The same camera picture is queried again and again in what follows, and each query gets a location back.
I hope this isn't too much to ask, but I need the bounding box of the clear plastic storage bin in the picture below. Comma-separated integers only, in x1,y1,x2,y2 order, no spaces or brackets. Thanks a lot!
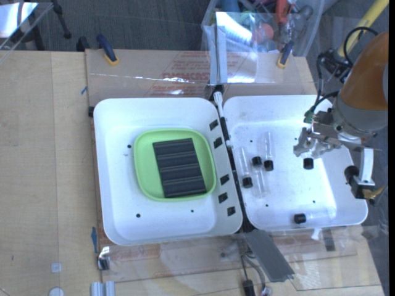
201,0,328,58

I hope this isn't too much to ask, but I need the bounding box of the black ribbed block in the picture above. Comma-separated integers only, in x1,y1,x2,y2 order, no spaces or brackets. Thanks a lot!
152,138,208,199

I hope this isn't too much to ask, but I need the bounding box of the white plastic tray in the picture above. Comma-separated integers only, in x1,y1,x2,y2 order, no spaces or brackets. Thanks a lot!
222,94,369,232
93,97,244,247

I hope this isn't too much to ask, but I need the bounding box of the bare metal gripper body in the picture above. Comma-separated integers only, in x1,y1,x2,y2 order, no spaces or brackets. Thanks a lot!
310,109,362,149

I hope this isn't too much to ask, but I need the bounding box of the green plate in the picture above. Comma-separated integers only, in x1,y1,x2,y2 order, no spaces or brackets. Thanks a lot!
133,128,217,202

